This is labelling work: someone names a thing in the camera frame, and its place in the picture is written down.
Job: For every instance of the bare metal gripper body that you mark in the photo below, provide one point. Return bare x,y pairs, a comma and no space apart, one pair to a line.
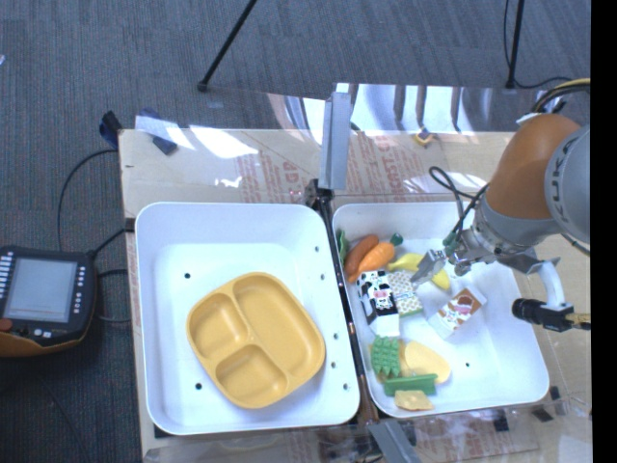
474,251

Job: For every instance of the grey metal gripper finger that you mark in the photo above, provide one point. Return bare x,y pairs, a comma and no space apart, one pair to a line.
420,272
437,260

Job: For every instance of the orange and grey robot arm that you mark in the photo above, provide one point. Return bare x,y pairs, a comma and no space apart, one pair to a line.
530,171

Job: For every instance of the yellow banana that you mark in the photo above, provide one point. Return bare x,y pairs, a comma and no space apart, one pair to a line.
407,261

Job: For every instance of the green and yellow patterned packet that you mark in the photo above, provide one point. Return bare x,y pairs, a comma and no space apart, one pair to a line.
407,297

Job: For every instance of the orange carrot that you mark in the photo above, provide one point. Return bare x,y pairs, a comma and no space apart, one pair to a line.
376,258

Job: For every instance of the cow print milk carton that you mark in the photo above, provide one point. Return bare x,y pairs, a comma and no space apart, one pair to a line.
381,302

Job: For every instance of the white carton with brown print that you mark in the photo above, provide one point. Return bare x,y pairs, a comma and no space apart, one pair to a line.
458,312

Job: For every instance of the orange sausage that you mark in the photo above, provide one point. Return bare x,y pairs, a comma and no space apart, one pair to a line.
359,253

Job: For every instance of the green lettuce leaf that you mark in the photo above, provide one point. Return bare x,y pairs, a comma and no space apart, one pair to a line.
341,246

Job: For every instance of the thin black rod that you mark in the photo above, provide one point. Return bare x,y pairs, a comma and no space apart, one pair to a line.
348,316

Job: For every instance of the yellow round crisp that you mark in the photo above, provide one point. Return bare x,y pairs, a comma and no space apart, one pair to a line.
426,361

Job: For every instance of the green spiky vegetable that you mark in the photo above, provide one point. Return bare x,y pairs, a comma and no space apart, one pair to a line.
385,356

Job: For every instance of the green rectangular block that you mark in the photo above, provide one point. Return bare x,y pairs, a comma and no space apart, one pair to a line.
410,384

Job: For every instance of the white plastic tray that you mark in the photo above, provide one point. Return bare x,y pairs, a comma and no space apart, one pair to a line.
173,239
501,364

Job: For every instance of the yellow cheese slice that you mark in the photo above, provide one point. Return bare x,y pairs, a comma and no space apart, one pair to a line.
413,400

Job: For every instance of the yellow divided plate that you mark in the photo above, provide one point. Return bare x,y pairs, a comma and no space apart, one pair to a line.
260,340

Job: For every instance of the brown cardboard board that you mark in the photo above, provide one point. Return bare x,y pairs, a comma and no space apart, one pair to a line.
202,171

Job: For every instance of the black cylinder on white bracket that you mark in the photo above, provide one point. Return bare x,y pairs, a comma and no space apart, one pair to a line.
540,310

